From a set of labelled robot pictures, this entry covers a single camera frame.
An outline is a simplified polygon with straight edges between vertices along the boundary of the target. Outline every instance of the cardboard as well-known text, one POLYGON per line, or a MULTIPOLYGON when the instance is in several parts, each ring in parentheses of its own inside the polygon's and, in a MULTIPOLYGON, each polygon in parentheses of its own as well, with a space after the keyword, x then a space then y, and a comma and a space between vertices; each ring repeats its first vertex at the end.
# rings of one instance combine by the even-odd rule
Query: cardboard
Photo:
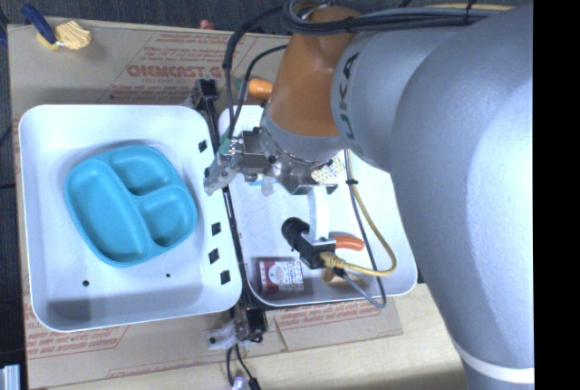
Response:
MULTIPOLYGON (((465 373, 451 344, 441 316, 424 284, 409 294, 396 297, 404 334, 374 339, 250 356, 255 348, 271 346, 282 340, 271 327, 266 340, 258 345, 246 342, 240 351, 252 375, 262 388, 288 390, 465 390, 465 373)), ((347 333, 358 324, 341 325, 338 334, 347 333)), ((302 342, 316 340, 316 329, 302 329, 302 342)), ((232 375, 246 375, 235 354, 230 366, 232 375)), ((163 372, 139 374, 139 368, 123 369, 125 376, 67 385, 66 390, 228 390, 227 366, 216 362, 204 366, 165 365, 163 372)), ((46 367, 47 372, 54 372, 46 367)))
MULTIPOLYGON (((222 56, 229 33, 134 24, 78 21, 91 30, 81 50, 49 51, 31 26, 10 26, 10 73, 19 227, 24 227, 19 181, 18 121, 38 104, 181 104, 199 78, 214 78, 223 92, 222 56)), ((287 37, 248 34, 238 45, 233 78, 264 50, 287 37)), ((281 54, 260 62, 254 75, 274 80, 281 54)), ((225 96, 217 107, 225 108, 225 96)), ((208 349, 206 330, 222 327, 228 314, 185 317, 85 332, 57 333, 34 316, 29 295, 26 236, 20 230, 28 383, 31 389, 161 370, 222 363, 225 350, 208 349)), ((316 348, 402 333, 396 306, 383 310, 364 301, 299 307, 267 313, 269 330, 249 356, 316 348)))

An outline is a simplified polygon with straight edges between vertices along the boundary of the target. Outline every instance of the blue plastic plate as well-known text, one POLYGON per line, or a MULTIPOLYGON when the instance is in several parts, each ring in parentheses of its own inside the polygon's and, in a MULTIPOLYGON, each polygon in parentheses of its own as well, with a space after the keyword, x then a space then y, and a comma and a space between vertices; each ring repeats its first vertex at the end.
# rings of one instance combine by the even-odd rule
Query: blue plastic plate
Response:
POLYGON ((67 175, 64 193, 88 246, 113 266, 134 266, 175 248, 198 222, 183 179, 146 145, 82 161, 67 175))

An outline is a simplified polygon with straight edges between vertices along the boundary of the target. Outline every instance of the white tray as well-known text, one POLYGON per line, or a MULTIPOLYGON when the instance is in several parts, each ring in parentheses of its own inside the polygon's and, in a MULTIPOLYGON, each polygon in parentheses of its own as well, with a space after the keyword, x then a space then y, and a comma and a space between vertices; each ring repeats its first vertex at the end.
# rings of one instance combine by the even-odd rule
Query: white tray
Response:
MULTIPOLYGON (((238 135, 243 130, 251 131, 259 124, 262 112, 259 106, 245 106, 236 124, 235 134, 238 135)), ((226 112, 219 118, 219 129, 222 133, 228 125, 228 119, 226 112)), ((382 278, 385 293, 387 296, 405 294, 416 284, 417 268, 397 209, 391 176, 387 172, 366 164, 354 155, 353 174, 359 181, 358 189, 367 210, 397 257, 397 268, 394 273, 382 278)), ((260 293, 258 290, 259 272, 256 269, 257 259, 299 259, 298 253, 291 251, 282 236, 281 227, 284 221, 292 216, 309 222, 308 198, 290 195, 278 184, 275 184, 274 194, 264 197, 259 186, 248 184, 241 175, 234 178, 229 188, 249 286, 260 301, 271 307, 291 307, 363 298, 348 285, 328 285, 323 279, 322 269, 312 270, 304 264, 302 266, 304 291, 296 290, 274 295, 260 293)), ((327 204, 330 216, 329 231, 347 232, 360 238, 348 186, 345 182, 328 196, 327 204)), ((369 225, 366 223, 364 225, 378 269, 389 268, 392 264, 388 254, 372 233, 369 225)), ((352 263, 371 267, 366 249, 363 251, 338 249, 337 254, 352 263)), ((361 282, 370 295, 373 297, 380 295, 375 278, 361 276, 361 282)))
POLYGON ((19 133, 32 307, 45 326, 76 331, 236 304, 241 277, 223 196, 203 191, 213 153, 197 112, 183 106, 43 105, 23 116, 19 133), (203 141, 207 148, 200 151, 203 141), (77 231, 64 180, 78 162, 133 143, 161 151, 175 166, 198 207, 198 224, 174 249, 116 268, 98 259, 77 231), (209 253, 218 259, 210 262, 209 253))

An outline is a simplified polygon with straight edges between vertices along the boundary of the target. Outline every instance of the small box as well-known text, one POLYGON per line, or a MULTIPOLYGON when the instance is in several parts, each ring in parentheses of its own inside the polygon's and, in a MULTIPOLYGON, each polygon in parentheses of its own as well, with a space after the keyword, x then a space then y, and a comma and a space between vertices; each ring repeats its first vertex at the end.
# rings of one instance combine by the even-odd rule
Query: small box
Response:
POLYGON ((261 294, 303 291, 302 263, 296 259, 262 258, 256 261, 261 294))

